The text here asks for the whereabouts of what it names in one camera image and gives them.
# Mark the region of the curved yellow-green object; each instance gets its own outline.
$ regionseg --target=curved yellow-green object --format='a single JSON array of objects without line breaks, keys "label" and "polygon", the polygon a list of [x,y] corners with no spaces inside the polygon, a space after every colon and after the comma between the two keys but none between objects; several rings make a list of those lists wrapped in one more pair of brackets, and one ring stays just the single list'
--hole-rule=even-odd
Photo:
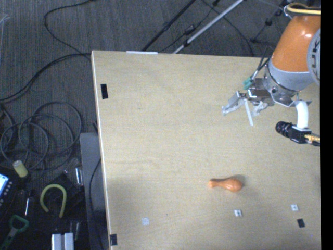
[{"label": "curved yellow-green object", "polygon": [[60,214],[59,214],[59,218],[62,218],[63,216],[63,212],[65,211],[65,205],[66,205],[66,200],[67,200],[67,192],[65,190],[64,187],[62,187],[59,184],[50,184],[47,187],[45,187],[41,193],[41,198],[40,198],[40,203],[42,208],[45,210],[45,212],[49,212],[48,208],[45,206],[44,204],[44,196],[45,193],[47,192],[47,190],[51,189],[51,188],[58,188],[62,191],[62,204],[61,204],[61,210],[60,210]]}]

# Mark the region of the gray carpet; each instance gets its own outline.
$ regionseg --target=gray carpet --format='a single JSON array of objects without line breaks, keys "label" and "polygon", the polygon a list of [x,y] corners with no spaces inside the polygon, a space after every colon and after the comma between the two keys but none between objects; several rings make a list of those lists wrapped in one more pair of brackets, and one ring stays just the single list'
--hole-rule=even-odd
[{"label": "gray carpet", "polygon": [[[34,75],[53,60],[78,52],[50,35],[44,26],[44,16],[52,9],[81,3],[87,0],[0,0],[0,14],[9,19],[4,25],[4,37],[0,66],[0,101],[15,123],[22,123],[38,107],[50,102],[66,102],[75,107],[81,115],[82,127],[72,108],[64,104],[51,104],[39,111],[52,113],[70,126],[74,138],[80,132],[94,132],[96,121],[95,100],[91,63],[84,56],[60,60],[45,68],[24,92],[11,99],[4,99],[22,89]],[[150,40],[165,27],[190,0],[95,0],[68,7],[48,15],[51,32],[60,40],[70,44],[81,53],[92,50],[141,51]],[[172,44],[191,25],[203,23],[187,38],[225,11],[236,0],[221,0],[210,11],[215,0],[196,0],[150,47],[148,51],[172,53],[181,46],[186,37]],[[306,0],[295,0],[305,3]],[[266,45],[275,47],[289,19],[283,14],[272,18],[272,25],[258,36],[258,42],[251,38],[265,26],[278,10],[282,0],[248,0],[229,12],[225,18],[197,37],[182,54],[262,56]],[[73,138],[68,127],[56,117],[40,116],[39,123],[49,135],[50,149],[60,152],[70,146]],[[0,118],[0,133],[10,126],[8,119]],[[22,136],[30,149],[42,153],[45,150],[45,136],[31,125],[25,125]],[[19,142],[13,149],[22,149]],[[80,157],[78,142],[73,152],[50,156],[46,164],[38,168],[60,166],[70,157]],[[1,166],[9,166],[12,159],[23,159],[25,153],[16,151],[8,154],[10,159],[0,155]],[[27,166],[33,167],[40,154],[30,153]],[[41,189],[59,176],[63,166],[47,172],[32,172],[31,188]]]}]

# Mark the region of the wooden table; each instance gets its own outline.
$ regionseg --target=wooden table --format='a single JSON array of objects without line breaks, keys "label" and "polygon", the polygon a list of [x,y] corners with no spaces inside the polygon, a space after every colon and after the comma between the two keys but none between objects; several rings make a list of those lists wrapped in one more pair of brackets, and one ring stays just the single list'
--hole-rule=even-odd
[{"label": "wooden table", "polygon": [[[110,249],[321,249],[320,147],[275,131],[296,109],[222,115],[258,58],[92,57]],[[319,133],[319,87],[300,99]],[[231,176],[239,192],[208,187]]]}]

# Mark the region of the silver pole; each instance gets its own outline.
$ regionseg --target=silver pole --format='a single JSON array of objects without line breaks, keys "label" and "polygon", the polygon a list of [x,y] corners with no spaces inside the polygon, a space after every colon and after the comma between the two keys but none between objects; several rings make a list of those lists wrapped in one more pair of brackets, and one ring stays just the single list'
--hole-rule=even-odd
[{"label": "silver pole", "polygon": [[[225,15],[227,15],[231,10],[233,10],[236,6],[238,6],[241,2],[244,0],[237,0],[235,1],[231,6],[229,6],[225,11],[223,11],[221,14],[219,14],[216,18],[214,18],[211,22],[209,22],[206,26],[204,26],[200,31],[198,31],[196,34],[194,34],[192,37],[190,37],[186,42],[187,44],[191,43],[195,38],[200,36],[202,33],[204,33],[207,29],[209,29],[211,26],[213,26],[216,22],[218,22],[221,18],[223,18]],[[185,46],[182,45],[179,47],[174,54],[177,54],[180,50],[182,50]]]}]

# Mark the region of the dark floor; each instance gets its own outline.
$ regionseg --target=dark floor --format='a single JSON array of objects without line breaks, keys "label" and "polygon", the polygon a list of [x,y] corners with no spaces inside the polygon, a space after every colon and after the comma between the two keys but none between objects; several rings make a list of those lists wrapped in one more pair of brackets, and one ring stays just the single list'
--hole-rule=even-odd
[{"label": "dark floor", "polygon": [[[11,168],[13,160],[25,160],[31,175],[25,188],[34,190],[37,200],[72,157],[80,158],[80,133],[95,132],[92,50],[173,53],[238,0],[220,0],[214,8],[216,0],[192,0],[178,18],[191,0],[85,1],[0,0],[0,19],[8,16],[0,66],[0,103],[6,110],[0,112],[0,134],[5,133],[0,166]],[[289,22],[283,14],[275,16],[282,1],[241,2],[179,53],[262,56],[266,45],[274,49]],[[320,0],[314,4],[320,6]],[[59,7],[64,8],[50,12]],[[266,20],[272,25],[266,26]],[[198,27],[182,36],[191,26]],[[79,192],[77,201],[83,197]],[[0,218],[0,242],[8,232],[9,217],[7,213]],[[50,249],[51,234],[69,231],[77,222],[82,229],[75,249],[88,249],[84,201],[61,220],[37,203],[33,224],[17,236],[12,249]]]}]

